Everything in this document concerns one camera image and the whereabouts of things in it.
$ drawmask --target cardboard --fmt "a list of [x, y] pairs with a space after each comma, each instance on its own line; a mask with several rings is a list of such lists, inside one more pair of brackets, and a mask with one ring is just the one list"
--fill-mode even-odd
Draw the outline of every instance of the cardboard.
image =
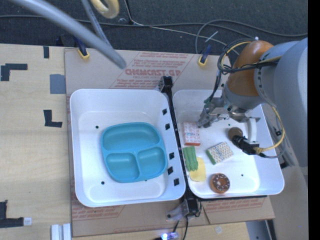
[[[183, 89], [213, 89], [218, 56], [208, 56], [205, 66], [199, 66], [198, 54], [119, 50], [127, 67], [119, 69], [94, 49], [82, 59], [76, 48], [65, 49], [65, 81], [67, 102], [68, 144], [71, 178], [71, 212], [73, 237], [124, 232], [173, 229], [176, 221], [167, 220], [179, 200], [90, 208], [76, 197], [69, 100], [78, 89], [158, 89], [162, 76], [171, 76], [172, 95]], [[222, 83], [227, 77], [222, 76]], [[269, 197], [219, 199], [203, 201], [199, 217], [189, 221], [190, 227], [244, 222], [274, 218]]]

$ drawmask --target blue tray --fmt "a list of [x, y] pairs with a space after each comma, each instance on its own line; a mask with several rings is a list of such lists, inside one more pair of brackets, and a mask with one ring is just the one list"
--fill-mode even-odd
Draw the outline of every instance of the blue tray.
[[158, 177], [168, 166], [164, 142], [157, 129], [146, 122], [106, 128], [101, 135], [101, 149], [110, 176], [120, 183]]

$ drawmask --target white tray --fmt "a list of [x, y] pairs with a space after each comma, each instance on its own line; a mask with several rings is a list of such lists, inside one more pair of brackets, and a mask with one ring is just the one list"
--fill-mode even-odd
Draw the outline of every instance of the white tray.
[[[204, 100], [212, 90], [180, 90], [173, 96], [173, 105], [178, 124], [181, 147], [186, 147], [183, 141], [182, 123], [197, 122], [204, 107]], [[256, 124], [257, 141], [260, 147], [273, 145], [269, 129], [261, 106], [255, 108], [251, 117], [259, 117]], [[235, 198], [249, 196], [276, 195], [284, 188], [284, 178], [277, 158], [262, 158], [257, 155], [248, 155], [237, 148], [228, 139], [228, 129], [239, 127], [243, 135], [248, 137], [246, 123], [239, 123], [233, 119], [214, 122], [211, 127], [199, 129], [200, 146], [195, 147], [196, 156], [203, 159], [206, 170], [206, 181], [196, 182], [190, 179], [187, 171], [190, 190], [199, 198]], [[227, 142], [233, 151], [233, 156], [223, 162], [213, 165], [206, 150], [221, 142]], [[275, 156], [274, 149], [266, 151], [266, 155]], [[210, 189], [209, 179], [214, 173], [223, 173], [230, 180], [230, 189], [224, 194], [217, 194]]]
[[[161, 92], [80, 89], [70, 97], [70, 117], [75, 194], [83, 205], [103, 207], [171, 201], [185, 193], [186, 183], [168, 100]], [[163, 139], [169, 170], [147, 181], [119, 183], [108, 174], [100, 136], [109, 126], [132, 122], [156, 127]]]

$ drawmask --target wooden surface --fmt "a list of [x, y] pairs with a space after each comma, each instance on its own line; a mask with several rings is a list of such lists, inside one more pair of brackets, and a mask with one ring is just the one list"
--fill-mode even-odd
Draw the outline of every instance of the wooden surface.
[[[32, 225], [0, 228], [0, 239], [49, 240], [50, 227], [71, 223], [65, 94], [50, 94], [50, 75], [65, 74], [64, 48], [0, 44], [0, 65], [27, 64], [0, 81], [0, 202], [7, 218], [31, 217]], [[45, 126], [44, 110], [62, 127]], [[180, 235], [184, 228], [179, 228]], [[151, 240], [161, 230], [77, 237], [81, 240]], [[188, 239], [248, 240], [245, 222], [194, 226]]]

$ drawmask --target chocolate donut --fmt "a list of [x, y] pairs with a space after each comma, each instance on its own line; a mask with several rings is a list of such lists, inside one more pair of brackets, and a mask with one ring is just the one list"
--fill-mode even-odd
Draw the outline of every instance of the chocolate donut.
[[215, 173], [211, 176], [210, 188], [215, 193], [223, 194], [230, 188], [230, 180], [223, 173]]

